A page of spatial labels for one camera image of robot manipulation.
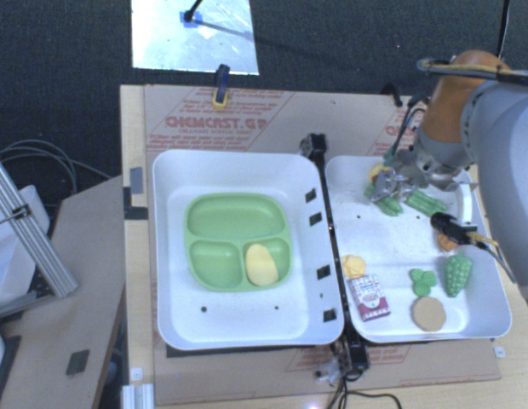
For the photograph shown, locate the yellow oval potato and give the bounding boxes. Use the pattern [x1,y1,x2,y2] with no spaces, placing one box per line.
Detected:
[244,243,280,288]

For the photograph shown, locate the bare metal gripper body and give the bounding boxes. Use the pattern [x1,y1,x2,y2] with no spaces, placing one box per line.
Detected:
[390,148,466,192]

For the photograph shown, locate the green grapes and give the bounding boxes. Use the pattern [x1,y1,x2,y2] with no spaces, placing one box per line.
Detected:
[443,251,474,298]

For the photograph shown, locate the green ridged vegetable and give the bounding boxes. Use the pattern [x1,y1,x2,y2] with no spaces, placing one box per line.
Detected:
[364,181,405,218]
[403,189,449,218]

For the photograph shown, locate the red and white carton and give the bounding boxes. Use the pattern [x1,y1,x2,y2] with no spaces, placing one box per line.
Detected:
[347,273,392,323]

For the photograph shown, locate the green broccoli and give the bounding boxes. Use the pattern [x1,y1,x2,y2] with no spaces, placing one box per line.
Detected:
[408,268,439,299]

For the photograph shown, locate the green divided plate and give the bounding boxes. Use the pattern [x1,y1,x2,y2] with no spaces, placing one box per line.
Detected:
[183,192,295,293]

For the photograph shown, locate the brown cardboard board red print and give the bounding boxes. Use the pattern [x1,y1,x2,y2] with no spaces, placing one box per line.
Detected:
[142,84,502,406]

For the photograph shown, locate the white plastic tray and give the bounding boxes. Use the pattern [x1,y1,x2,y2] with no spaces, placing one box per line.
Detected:
[324,155,514,344]
[152,148,346,352]

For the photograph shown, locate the yellow ruffled toy food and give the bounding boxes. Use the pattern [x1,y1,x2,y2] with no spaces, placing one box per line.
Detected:
[341,253,368,279]

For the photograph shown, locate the tan round biscuit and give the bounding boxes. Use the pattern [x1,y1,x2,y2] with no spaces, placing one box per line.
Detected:
[410,297,447,333]

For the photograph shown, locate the thin black and white rod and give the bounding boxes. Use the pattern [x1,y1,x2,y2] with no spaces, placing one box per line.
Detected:
[315,155,355,349]

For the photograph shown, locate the orange toy food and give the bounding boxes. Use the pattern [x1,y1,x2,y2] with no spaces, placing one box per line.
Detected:
[436,232,459,253]

